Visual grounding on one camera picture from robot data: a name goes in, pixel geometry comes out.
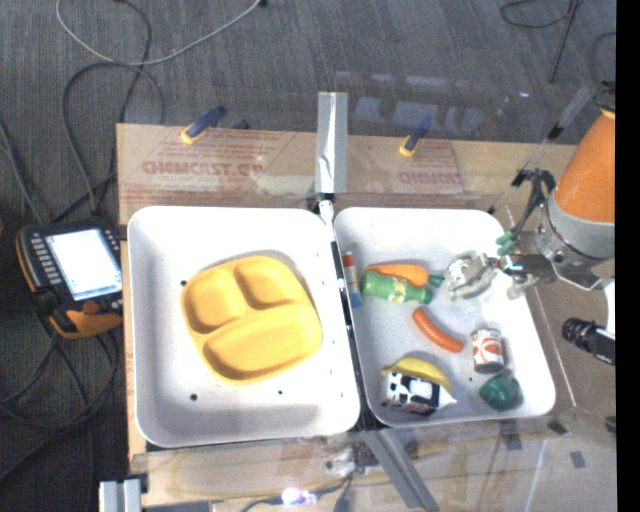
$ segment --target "soda bottle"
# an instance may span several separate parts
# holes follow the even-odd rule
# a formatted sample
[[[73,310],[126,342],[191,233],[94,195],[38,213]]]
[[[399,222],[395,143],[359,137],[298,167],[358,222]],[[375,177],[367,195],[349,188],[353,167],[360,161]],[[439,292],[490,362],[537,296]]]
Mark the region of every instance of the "soda bottle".
[[[364,273],[360,281],[360,293],[391,302],[415,300],[420,304],[429,304],[433,298],[431,290],[417,288],[406,279],[380,275],[376,272]]]

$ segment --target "can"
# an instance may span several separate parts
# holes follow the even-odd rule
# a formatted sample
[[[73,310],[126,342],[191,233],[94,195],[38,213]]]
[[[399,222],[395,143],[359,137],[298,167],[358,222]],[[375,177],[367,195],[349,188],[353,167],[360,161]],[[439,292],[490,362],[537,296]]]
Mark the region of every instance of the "can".
[[[478,373],[496,373],[504,369],[502,333],[483,327],[471,333],[473,360]]]

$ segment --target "yellow divided plate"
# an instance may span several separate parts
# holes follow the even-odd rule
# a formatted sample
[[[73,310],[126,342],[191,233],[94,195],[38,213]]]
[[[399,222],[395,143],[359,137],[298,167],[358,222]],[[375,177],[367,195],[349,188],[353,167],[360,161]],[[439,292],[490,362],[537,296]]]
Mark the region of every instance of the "yellow divided plate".
[[[182,314],[209,369],[234,384],[278,375],[322,344],[320,319],[305,289],[270,256],[195,275],[183,288]]]

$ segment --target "lit screen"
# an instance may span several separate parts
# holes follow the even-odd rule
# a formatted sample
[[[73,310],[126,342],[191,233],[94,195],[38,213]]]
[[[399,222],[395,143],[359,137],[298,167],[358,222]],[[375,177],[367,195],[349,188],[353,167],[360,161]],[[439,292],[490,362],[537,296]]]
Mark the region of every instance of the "lit screen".
[[[46,237],[76,301],[122,290],[122,274],[99,229]]]

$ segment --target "plastic tray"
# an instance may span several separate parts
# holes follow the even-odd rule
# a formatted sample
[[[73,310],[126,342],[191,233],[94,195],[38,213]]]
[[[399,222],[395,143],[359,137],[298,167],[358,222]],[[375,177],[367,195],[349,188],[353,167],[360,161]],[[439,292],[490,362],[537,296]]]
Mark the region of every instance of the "plastic tray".
[[[331,435],[360,411],[326,226],[304,210],[152,206],[128,228],[135,410],[161,447]],[[242,386],[217,379],[181,311],[184,283],[253,255],[294,272],[316,308],[322,345],[308,360]]]
[[[335,219],[341,251],[351,251],[357,275],[373,264],[411,262],[442,274],[459,256],[469,252],[496,255],[499,222],[477,210],[348,208]],[[389,426],[421,426],[463,421],[539,416],[555,402],[555,388],[525,297],[507,298],[511,279],[498,274],[481,295],[451,301],[446,284],[432,288],[434,298],[422,307],[444,332],[464,341],[454,354],[428,340],[414,325],[416,302],[392,303],[363,297],[353,308],[358,355],[367,401],[378,419]],[[523,402],[496,411],[479,396],[480,387],[493,375],[474,370],[469,335],[480,326],[501,331],[506,366],[522,388]],[[380,371],[398,359],[418,356],[434,363],[449,378],[457,404],[428,418],[380,405]]]

